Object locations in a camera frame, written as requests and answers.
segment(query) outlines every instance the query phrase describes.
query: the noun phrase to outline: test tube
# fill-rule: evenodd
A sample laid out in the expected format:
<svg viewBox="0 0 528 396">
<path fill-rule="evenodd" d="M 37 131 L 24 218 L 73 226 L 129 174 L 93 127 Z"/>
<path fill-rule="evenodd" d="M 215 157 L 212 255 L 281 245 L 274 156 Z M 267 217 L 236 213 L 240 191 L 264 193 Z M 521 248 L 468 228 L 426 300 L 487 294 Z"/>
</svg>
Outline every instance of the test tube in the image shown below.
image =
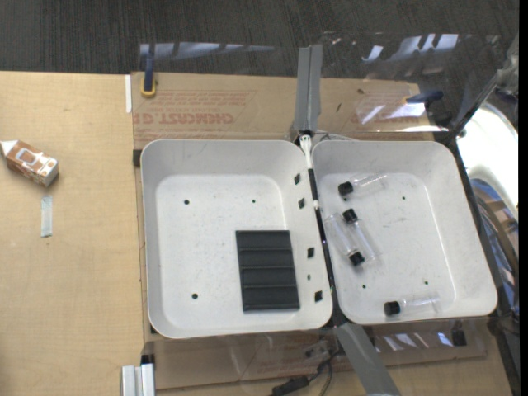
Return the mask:
<svg viewBox="0 0 528 396">
<path fill-rule="evenodd" d="M 363 224 L 362 220 L 357 217 L 356 212 L 350 208 L 342 214 L 346 221 L 352 236 L 359 243 L 362 249 L 362 254 L 367 260 L 375 260 L 380 254 L 380 248 L 376 244 L 374 238 L 370 235 L 368 228 Z"/>
<path fill-rule="evenodd" d="M 360 196 L 370 192 L 377 192 L 385 188 L 386 178 L 387 175 L 385 173 L 375 173 L 363 177 L 352 177 L 348 181 L 341 183 L 337 187 L 337 190 L 341 196 L 347 196 L 352 193 L 353 195 Z"/>
<path fill-rule="evenodd" d="M 440 296 L 435 291 L 420 295 L 410 295 L 398 300 L 385 302 L 384 311 L 387 317 L 420 313 L 424 311 L 441 311 Z"/>
<path fill-rule="evenodd" d="M 350 259 L 353 266 L 359 266 L 365 261 L 351 230 L 338 213 L 329 215 L 324 220 L 324 229 L 330 238 L 329 242 L 341 255 Z"/>
</svg>

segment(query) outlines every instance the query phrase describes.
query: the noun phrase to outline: wooden board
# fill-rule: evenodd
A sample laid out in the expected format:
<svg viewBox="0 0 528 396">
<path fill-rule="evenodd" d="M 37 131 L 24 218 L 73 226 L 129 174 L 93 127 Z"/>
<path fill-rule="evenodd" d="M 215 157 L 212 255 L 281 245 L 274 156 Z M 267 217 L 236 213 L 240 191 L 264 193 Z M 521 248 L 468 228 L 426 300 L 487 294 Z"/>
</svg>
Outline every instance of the wooden board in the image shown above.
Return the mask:
<svg viewBox="0 0 528 396">
<path fill-rule="evenodd" d="M 125 80 L 0 73 L 0 139 L 59 160 L 45 189 L 0 158 L 0 393 L 116 396 L 121 366 L 143 347 Z"/>
</svg>

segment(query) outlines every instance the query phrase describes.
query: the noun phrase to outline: wooden table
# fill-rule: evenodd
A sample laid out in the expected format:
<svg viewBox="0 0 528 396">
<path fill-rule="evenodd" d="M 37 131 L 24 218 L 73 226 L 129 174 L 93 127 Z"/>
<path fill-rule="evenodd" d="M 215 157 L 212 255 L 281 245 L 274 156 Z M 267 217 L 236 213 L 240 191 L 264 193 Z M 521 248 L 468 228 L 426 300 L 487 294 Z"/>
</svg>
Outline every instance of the wooden table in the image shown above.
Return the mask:
<svg viewBox="0 0 528 396">
<path fill-rule="evenodd" d="M 0 139 L 44 150 L 60 170 L 45 189 L 0 166 L 0 393 L 119 395 L 120 368 L 138 365 L 144 344 L 124 76 L 0 73 Z M 40 237 L 44 195 L 54 197 L 49 238 Z M 389 372 L 404 395 L 510 394 L 497 344 L 484 340 L 483 359 Z M 320 380 L 297 394 L 318 394 Z M 279 382 L 163 394 L 268 395 Z M 328 394 L 364 390 L 346 372 Z"/>
</svg>

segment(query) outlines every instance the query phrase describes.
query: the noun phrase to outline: gray carpet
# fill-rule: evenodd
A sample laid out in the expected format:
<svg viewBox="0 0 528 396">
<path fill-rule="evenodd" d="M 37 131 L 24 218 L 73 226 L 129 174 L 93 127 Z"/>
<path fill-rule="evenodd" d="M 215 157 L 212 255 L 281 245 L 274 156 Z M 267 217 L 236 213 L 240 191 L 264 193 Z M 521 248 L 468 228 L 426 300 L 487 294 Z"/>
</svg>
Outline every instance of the gray carpet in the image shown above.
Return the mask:
<svg viewBox="0 0 528 396">
<path fill-rule="evenodd" d="M 324 31 L 472 33 L 510 42 L 519 1 L 0 0 L 0 70 L 128 73 L 144 42 L 295 48 Z"/>
</svg>

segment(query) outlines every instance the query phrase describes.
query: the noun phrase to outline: black cap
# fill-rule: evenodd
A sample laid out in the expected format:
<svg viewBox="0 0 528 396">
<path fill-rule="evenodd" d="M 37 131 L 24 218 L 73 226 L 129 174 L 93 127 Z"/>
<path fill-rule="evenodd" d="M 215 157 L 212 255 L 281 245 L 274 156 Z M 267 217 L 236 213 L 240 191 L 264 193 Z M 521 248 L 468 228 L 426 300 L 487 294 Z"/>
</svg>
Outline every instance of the black cap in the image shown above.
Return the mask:
<svg viewBox="0 0 528 396">
<path fill-rule="evenodd" d="M 341 185 L 339 185 L 337 187 L 337 190 L 339 191 L 339 194 L 341 196 L 345 196 L 354 191 L 354 186 L 352 186 L 350 182 L 346 181 L 345 183 L 342 183 Z"/>
<path fill-rule="evenodd" d="M 362 262 L 365 261 L 365 258 L 361 255 L 361 252 L 356 251 L 348 257 L 354 266 L 359 266 Z"/>
<path fill-rule="evenodd" d="M 349 210 L 345 211 L 343 214 L 343 219 L 345 219 L 345 221 L 347 223 L 354 223 L 355 221 L 357 221 L 357 215 L 356 215 L 356 212 L 350 208 Z"/>
<path fill-rule="evenodd" d="M 396 315 L 400 313 L 399 303 L 397 301 L 385 302 L 384 305 L 385 315 L 390 317 L 391 315 Z"/>
</svg>

